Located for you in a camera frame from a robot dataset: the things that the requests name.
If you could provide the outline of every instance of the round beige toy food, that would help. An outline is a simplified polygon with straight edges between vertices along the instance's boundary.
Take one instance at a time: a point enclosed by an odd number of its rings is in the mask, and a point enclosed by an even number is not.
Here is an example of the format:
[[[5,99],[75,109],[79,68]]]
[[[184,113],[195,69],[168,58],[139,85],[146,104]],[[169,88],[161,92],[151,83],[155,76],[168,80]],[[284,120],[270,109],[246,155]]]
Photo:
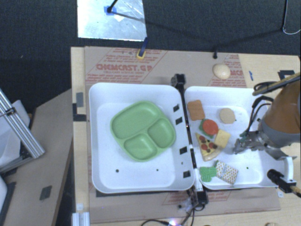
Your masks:
[[[213,73],[217,78],[221,80],[226,80],[230,77],[231,70],[225,64],[216,64],[215,66],[213,66]]]
[[[223,108],[220,112],[220,119],[225,124],[232,124],[235,121],[235,114],[230,108]]]

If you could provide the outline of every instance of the toy pizza slice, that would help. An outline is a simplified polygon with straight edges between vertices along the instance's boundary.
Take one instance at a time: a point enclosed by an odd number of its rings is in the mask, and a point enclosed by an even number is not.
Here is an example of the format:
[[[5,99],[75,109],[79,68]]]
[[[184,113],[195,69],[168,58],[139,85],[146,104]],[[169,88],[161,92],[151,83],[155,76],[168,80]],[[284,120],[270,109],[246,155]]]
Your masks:
[[[198,144],[202,153],[204,161],[210,161],[217,157],[222,151],[222,148],[210,140],[207,140],[204,136],[196,133]]]

